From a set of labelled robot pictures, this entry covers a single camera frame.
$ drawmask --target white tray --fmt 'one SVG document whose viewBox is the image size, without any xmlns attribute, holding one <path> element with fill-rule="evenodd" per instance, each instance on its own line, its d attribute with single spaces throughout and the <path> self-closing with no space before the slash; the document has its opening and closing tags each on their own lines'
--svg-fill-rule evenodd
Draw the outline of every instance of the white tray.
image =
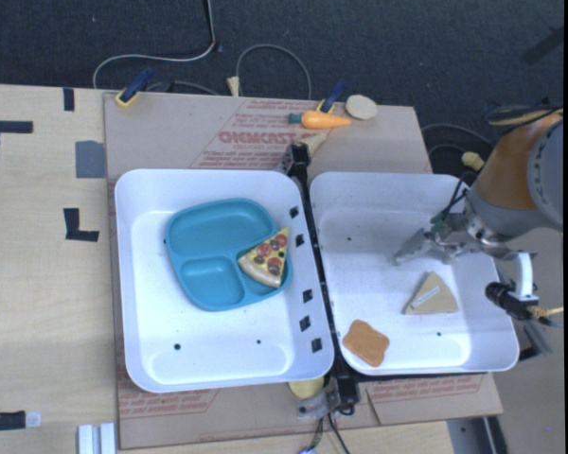
<svg viewBox="0 0 568 454">
<path fill-rule="evenodd" d="M 485 296 L 497 281 L 493 260 L 467 254 L 444 265 L 433 252 L 400 266 L 399 247 L 450 200 L 457 179 L 446 175 L 339 173 L 311 183 L 311 202 L 328 295 L 347 363 L 367 375 L 422 375 L 501 371 L 517 361 L 511 319 Z M 451 288 L 456 313 L 404 315 L 424 275 L 436 271 Z M 372 367 L 341 340 L 364 320 L 391 341 L 385 360 Z"/>
<path fill-rule="evenodd" d="M 293 277 L 269 299 L 205 311 L 182 291 L 165 229 L 180 210 L 234 198 L 260 203 L 278 226 L 291 227 Z M 333 345 L 293 181 L 273 171 L 139 169 L 118 180 L 115 207 L 126 366 L 140 388 L 163 393 L 265 384 L 329 370 Z M 297 236 L 304 239 L 298 247 Z"/>
</svg>

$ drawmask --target toy bread slice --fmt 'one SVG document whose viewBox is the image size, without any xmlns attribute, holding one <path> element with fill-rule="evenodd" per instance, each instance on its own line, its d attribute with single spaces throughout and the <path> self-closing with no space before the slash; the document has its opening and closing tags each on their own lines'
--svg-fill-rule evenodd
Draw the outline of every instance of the toy bread slice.
<svg viewBox="0 0 568 454">
<path fill-rule="evenodd" d="M 404 314 L 454 313 L 458 304 L 444 280 L 430 272 L 413 296 Z"/>
<path fill-rule="evenodd" d="M 378 367 L 385 359 L 389 339 L 367 322 L 355 320 L 343 338 L 343 345 L 369 365 Z"/>
<path fill-rule="evenodd" d="M 279 288 L 288 251 L 289 227 L 261 242 L 238 259 L 241 269 L 265 286 Z"/>
</svg>

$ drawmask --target dark background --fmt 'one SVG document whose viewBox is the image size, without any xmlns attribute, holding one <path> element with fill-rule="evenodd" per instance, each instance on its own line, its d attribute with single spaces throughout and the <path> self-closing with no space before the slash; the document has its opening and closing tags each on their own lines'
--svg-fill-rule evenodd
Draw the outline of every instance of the dark background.
<svg viewBox="0 0 568 454">
<path fill-rule="evenodd" d="M 454 124 L 494 139 L 494 104 L 563 101 L 564 0 L 210 0 L 219 50 L 191 63 L 115 61 L 98 87 L 120 89 L 147 65 L 156 80 L 228 94 L 244 49 L 281 45 L 305 63 L 312 98 L 339 79 L 341 99 L 413 106 L 421 126 Z M 121 54 L 192 57 L 210 44 L 203 0 L 0 0 L 0 83 L 92 87 Z M 306 98 L 299 65 L 273 49 L 240 68 L 247 96 Z M 200 93 L 192 88 L 180 89 Z M 490 147 L 452 128 L 424 132 L 435 172 L 458 175 L 460 151 Z"/>
</svg>

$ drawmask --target blue clamp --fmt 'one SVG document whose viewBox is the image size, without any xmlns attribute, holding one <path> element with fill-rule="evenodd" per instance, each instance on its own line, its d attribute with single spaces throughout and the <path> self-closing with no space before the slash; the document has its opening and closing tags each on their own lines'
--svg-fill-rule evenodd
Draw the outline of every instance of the blue clamp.
<svg viewBox="0 0 568 454">
<path fill-rule="evenodd" d="M 131 106 L 139 97 L 139 91 L 145 91 L 154 74 L 155 71 L 151 67 L 141 71 L 125 89 L 115 96 L 115 103 L 120 108 Z"/>
<path fill-rule="evenodd" d="M 330 92 L 330 96 L 328 96 L 326 99 L 322 99 L 318 103 L 316 111 L 321 111 L 322 113 L 331 113 L 334 110 L 334 101 L 337 100 L 346 86 L 347 84 L 343 79 L 339 80 L 339 82 L 337 82 L 337 85 L 334 86 L 334 89 Z"/>
</svg>

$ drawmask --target brown cracker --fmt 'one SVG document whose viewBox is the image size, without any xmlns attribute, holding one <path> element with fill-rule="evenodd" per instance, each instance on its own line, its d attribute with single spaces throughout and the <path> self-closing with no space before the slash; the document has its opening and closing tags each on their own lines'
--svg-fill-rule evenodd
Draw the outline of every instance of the brown cracker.
<svg viewBox="0 0 568 454">
<path fill-rule="evenodd" d="M 385 359 L 389 339 L 362 320 L 355 320 L 343 338 L 343 345 L 369 365 L 378 367 Z"/>
</svg>

